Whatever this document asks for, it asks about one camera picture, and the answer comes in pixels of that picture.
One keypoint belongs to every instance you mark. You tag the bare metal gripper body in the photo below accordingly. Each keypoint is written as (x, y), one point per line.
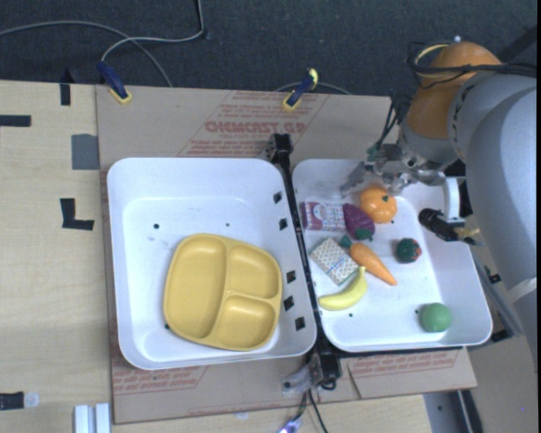
(399, 160)

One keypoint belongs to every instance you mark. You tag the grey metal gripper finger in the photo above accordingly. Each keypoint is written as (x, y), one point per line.
(354, 177)
(397, 184)

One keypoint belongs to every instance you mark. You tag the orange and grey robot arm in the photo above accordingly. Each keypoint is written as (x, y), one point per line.
(496, 151)

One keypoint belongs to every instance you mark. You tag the orange pumpkin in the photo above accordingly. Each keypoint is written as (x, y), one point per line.
(378, 205)

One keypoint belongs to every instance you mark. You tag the purple eggplant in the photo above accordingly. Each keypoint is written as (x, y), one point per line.
(356, 219)

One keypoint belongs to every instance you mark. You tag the pink and white carton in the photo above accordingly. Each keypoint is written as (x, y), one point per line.
(320, 215)

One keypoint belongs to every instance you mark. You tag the red and green tomato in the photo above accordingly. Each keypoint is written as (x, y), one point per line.
(408, 251)

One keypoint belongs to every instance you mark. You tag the orange carrot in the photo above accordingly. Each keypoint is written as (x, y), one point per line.
(372, 262)

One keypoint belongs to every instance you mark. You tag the thin black rod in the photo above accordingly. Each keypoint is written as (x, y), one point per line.
(299, 242)

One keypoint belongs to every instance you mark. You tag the white patterned packet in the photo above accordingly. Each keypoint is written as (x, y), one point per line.
(333, 260)

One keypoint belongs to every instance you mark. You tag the yellow banana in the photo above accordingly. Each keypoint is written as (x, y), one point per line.
(349, 296)

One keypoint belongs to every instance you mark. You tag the white plastic tray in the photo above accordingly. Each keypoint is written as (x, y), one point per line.
(194, 196)
(387, 314)

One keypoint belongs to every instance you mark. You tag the green ball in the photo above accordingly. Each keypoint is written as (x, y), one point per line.
(435, 317)

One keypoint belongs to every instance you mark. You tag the brown cardboard board red print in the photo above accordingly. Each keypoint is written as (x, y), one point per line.
(198, 124)

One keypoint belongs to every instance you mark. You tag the yellow divided plate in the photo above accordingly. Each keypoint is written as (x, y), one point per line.
(198, 287)

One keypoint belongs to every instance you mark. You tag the black cylinder on white bracket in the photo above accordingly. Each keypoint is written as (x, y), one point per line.
(437, 223)

